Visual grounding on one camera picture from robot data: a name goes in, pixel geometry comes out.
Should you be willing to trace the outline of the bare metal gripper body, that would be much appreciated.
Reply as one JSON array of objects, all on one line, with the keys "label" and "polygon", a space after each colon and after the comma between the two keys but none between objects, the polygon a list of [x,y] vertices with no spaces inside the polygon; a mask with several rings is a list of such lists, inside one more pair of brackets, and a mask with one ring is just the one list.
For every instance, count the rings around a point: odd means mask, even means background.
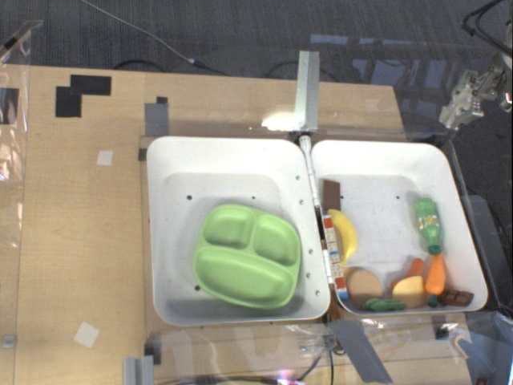
[{"label": "bare metal gripper body", "polygon": [[507,67],[502,56],[494,56],[487,71],[482,75],[479,86],[479,97],[483,100],[506,101],[505,86]]}]

